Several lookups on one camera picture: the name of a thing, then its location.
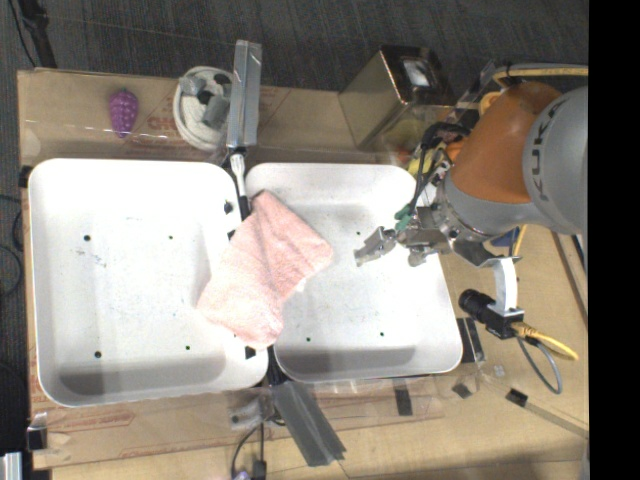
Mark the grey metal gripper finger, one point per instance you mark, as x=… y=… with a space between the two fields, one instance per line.
x=384 y=240
x=365 y=255

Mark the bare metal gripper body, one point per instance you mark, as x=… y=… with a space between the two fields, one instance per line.
x=430 y=238

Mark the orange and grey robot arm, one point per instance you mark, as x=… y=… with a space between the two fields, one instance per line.
x=500 y=158

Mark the white plastic tray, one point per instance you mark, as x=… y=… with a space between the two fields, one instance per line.
x=370 y=298
x=135 y=288

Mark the pink cloth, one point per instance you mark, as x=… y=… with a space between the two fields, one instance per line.
x=262 y=268

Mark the shiny brown metal box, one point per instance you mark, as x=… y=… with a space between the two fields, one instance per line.
x=380 y=98

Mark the white round coil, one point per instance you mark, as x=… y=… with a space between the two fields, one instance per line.
x=192 y=118

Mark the purple grapes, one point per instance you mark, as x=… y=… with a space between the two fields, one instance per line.
x=123 y=110

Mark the black cylinder on white bracket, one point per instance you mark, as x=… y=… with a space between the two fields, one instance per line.
x=505 y=288

